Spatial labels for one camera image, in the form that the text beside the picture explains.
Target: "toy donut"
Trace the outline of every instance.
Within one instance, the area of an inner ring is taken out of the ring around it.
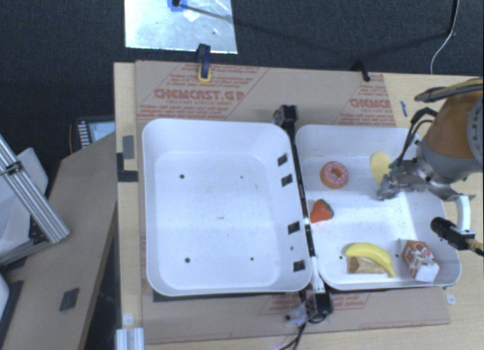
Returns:
[[[321,182],[331,189],[340,189],[348,181],[348,170],[339,162],[326,163],[319,174]]]

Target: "silver square plate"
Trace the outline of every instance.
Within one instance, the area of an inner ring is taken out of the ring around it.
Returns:
[[[237,53],[230,0],[125,0],[126,47]]]

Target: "empty white tray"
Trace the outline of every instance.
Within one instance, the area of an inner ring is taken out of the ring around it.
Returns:
[[[142,135],[147,277],[168,296],[289,292],[311,277],[286,133],[158,119]]]
[[[379,185],[372,177],[370,158],[383,151],[394,160],[402,151],[407,132],[395,128],[306,125],[296,134],[309,211],[318,199],[327,201],[334,210],[331,220],[312,224],[312,236],[319,273],[338,290],[449,285],[460,276],[456,250],[430,229],[434,217],[445,217],[439,198],[424,192],[400,193],[392,200],[377,199]],[[412,144],[405,158],[413,156]],[[348,183],[336,190],[324,186],[319,178],[321,167],[331,160],[342,163],[349,172]],[[433,283],[417,282],[411,277],[399,257],[399,239],[427,243],[440,265]],[[392,256],[397,277],[349,274],[343,253],[349,244],[357,242],[374,243],[385,249]]]

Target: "blue marker spot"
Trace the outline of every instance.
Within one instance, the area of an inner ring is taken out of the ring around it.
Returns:
[[[166,0],[168,7],[171,11],[174,11],[175,13],[178,13],[180,11],[183,11],[184,8],[182,6],[188,6],[187,0],[180,0],[180,5],[179,6],[173,6],[173,0]]]
[[[400,105],[402,106],[403,115],[405,117],[407,117],[407,110],[405,109],[407,106],[405,105],[405,103],[402,100],[400,100]]]

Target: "yellow banana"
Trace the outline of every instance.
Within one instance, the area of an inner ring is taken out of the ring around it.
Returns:
[[[390,255],[372,243],[354,243],[346,249],[345,255],[348,257],[365,257],[366,259],[370,259],[384,267],[390,277],[396,276]]]

